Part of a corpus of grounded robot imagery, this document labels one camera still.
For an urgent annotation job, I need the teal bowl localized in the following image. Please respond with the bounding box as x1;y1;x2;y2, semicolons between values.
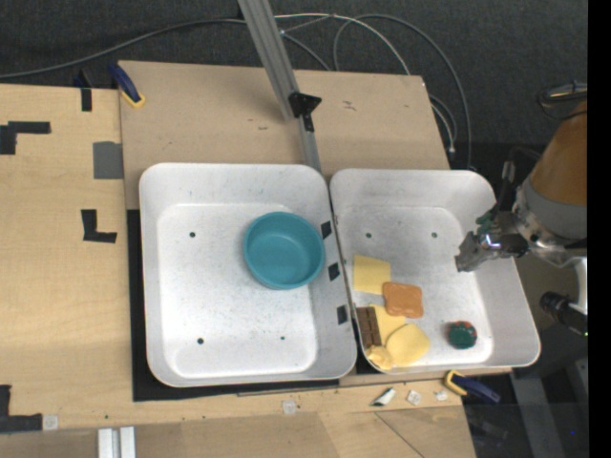
242;210;327;291

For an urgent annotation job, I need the brown chocolate bar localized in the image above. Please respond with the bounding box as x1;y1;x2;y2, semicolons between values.
354;305;384;348

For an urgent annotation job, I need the small yellow lump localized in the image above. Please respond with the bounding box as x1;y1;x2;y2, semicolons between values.
366;343;394;372

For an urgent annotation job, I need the pale yellow cheese slice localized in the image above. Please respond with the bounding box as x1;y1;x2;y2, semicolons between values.
352;254;392;297

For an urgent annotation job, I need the green and red round toy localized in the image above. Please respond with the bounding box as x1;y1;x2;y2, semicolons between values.
446;320;479;351

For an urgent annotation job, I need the brown flat board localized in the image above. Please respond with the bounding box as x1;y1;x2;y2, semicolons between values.
116;59;513;390

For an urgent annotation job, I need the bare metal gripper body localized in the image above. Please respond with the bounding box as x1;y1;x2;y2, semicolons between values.
475;211;589;269

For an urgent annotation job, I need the black cylinder on white bracket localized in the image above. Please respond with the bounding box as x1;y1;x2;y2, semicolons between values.
538;255;589;338

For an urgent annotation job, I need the yellow flat slice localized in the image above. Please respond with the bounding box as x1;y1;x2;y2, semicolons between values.
369;303;408;344

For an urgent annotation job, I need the orange toast slice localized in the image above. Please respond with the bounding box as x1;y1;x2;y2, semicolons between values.
381;281;425;320

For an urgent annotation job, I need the white plastic tray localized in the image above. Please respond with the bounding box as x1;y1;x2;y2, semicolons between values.
328;167;542;377
137;161;359;389

